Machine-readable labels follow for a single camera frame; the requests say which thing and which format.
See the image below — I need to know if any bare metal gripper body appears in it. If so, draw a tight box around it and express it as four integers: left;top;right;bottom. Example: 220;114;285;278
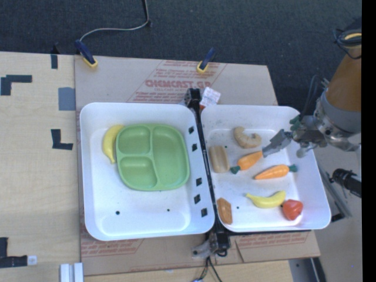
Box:
293;115;361;152

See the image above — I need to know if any orange carrot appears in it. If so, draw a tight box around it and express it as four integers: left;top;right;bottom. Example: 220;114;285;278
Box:
254;163;298;181
229;150;264;175

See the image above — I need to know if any beige croissant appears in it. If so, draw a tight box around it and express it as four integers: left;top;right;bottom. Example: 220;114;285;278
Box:
233;126;263;150

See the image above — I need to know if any yellow banana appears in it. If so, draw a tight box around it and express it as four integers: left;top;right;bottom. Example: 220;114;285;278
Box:
102;124;125;165
246;190;287;209

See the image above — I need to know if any beige bread roll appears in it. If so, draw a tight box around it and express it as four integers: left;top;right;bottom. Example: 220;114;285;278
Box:
208;145;231;174

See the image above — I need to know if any thin black rod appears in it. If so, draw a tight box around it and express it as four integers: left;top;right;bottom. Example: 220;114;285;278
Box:
192;100;226;235

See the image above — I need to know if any white plastic tray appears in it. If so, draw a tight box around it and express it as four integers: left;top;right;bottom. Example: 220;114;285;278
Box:
79;102;216;241
200;104;333;233

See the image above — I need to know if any white printed packet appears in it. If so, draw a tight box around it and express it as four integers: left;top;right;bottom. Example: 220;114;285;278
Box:
199;86;221;108

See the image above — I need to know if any orange waffle biscuit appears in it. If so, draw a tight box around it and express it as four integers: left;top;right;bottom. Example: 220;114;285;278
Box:
216;197;234;225

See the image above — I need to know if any green divided plate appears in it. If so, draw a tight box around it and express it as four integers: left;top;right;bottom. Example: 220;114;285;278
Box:
115;123;190;192

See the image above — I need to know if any brown cardboard board red print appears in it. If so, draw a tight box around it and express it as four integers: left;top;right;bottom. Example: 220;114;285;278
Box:
73;54;321;276

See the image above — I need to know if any black cylinder on white bracket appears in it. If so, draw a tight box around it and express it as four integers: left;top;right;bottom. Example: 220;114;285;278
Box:
331;145;362;199

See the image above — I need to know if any black block with thin wires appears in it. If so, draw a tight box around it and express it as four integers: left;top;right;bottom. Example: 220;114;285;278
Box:
210;230;232;254
183;88;202;108

